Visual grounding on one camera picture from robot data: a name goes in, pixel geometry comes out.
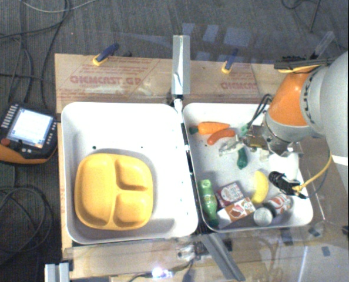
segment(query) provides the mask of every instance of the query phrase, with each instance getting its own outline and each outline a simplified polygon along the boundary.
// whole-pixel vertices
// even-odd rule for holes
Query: yellow toy banana
[[[251,202],[253,204],[260,204],[269,192],[269,180],[267,176],[259,170],[254,173],[254,187],[256,191],[251,197]]]

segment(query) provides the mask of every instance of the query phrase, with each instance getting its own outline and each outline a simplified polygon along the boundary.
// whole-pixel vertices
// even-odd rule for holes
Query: green soda bottle
[[[208,219],[208,224],[211,227],[217,227],[219,225],[219,221],[216,216],[217,200],[210,180],[198,181],[198,191],[202,204],[202,210]]]

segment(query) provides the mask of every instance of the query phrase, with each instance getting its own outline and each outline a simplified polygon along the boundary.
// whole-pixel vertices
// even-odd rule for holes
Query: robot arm
[[[348,52],[311,73],[289,73],[261,126],[243,142],[279,156],[296,151],[307,136],[325,137],[348,193]]]

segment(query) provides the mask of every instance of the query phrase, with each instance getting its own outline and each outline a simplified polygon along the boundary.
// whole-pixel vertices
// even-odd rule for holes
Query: white cable
[[[72,11],[72,10],[74,10],[74,9],[83,7],[83,6],[87,5],[87,4],[90,4],[90,3],[93,3],[93,2],[99,1],[99,0],[90,0],[90,1],[87,1],[87,2],[85,2],[85,3],[83,3],[83,4],[80,4],[80,5],[78,5],[78,6],[74,6],[73,8],[70,8],[70,9],[61,9],[60,11],[46,11],[45,9],[36,8],[36,7],[32,6],[31,4],[28,4],[28,3],[26,3],[26,2],[23,2],[22,0],[18,0],[18,1],[22,2],[22,3],[25,4],[26,6],[32,8],[32,9],[34,9],[34,10],[36,10],[36,11],[39,11],[39,12],[58,13],[58,12]]]

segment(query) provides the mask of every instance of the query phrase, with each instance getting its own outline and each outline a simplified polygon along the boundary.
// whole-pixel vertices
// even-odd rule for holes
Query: carrot
[[[228,127],[229,124],[227,123],[205,121],[198,124],[198,132],[201,135],[210,135]]]
[[[213,133],[207,140],[208,145],[214,145],[216,141],[224,137],[234,137],[236,133],[233,129],[222,129],[218,130],[216,133]]]

